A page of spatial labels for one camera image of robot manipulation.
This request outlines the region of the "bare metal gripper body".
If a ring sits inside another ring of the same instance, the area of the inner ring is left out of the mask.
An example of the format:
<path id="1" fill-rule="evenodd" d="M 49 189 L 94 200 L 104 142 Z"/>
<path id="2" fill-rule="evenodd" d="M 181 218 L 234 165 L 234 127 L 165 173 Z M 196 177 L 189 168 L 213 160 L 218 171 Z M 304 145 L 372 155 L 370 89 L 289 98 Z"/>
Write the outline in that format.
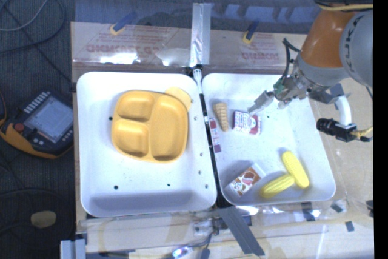
<path id="1" fill-rule="evenodd" d="M 278 101 L 305 99 L 310 81 L 302 74 L 293 73 L 280 77 L 274 84 L 275 98 Z"/>

